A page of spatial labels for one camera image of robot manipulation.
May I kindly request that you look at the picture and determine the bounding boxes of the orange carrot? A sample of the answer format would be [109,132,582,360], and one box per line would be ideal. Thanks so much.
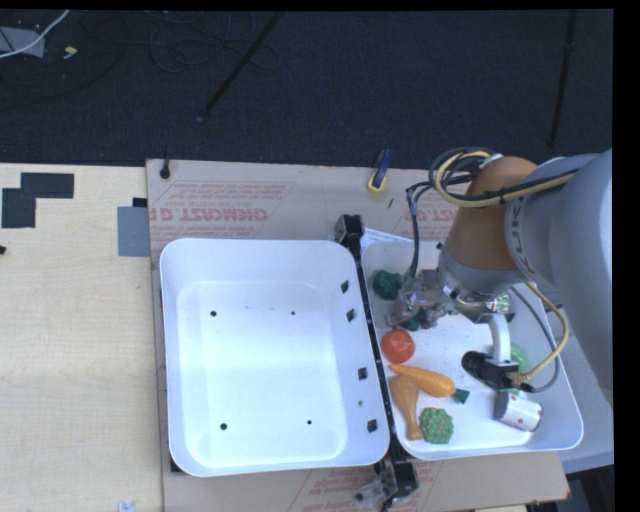
[389,363,471,405]

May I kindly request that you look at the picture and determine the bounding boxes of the green broccoli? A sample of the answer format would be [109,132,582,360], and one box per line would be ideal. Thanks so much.
[372,269,405,301]

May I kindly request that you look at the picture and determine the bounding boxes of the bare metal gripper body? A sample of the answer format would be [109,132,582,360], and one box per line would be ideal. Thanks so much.
[398,268,485,321]

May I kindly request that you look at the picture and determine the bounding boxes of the white can with orange dots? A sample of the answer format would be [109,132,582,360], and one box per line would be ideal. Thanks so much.
[493,390,544,433]

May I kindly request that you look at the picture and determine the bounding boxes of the black cylinder on white bracket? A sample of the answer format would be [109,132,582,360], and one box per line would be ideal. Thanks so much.
[460,310,522,391]

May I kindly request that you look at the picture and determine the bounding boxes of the brown cardboard board red print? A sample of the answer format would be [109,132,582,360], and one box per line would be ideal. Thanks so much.
[144,158,572,512]

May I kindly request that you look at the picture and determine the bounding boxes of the tan chicken drumstick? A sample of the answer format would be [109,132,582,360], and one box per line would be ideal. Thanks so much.
[388,374,425,442]

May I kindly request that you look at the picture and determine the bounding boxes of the green grapes with orange dots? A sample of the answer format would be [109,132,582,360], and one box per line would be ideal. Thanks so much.
[418,406,456,446]

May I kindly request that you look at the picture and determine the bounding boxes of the red tomato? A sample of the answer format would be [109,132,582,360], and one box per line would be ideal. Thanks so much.
[380,327,417,365]

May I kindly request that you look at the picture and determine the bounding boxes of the white plastic tray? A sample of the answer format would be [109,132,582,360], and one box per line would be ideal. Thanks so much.
[158,237,392,479]
[360,238,585,462]

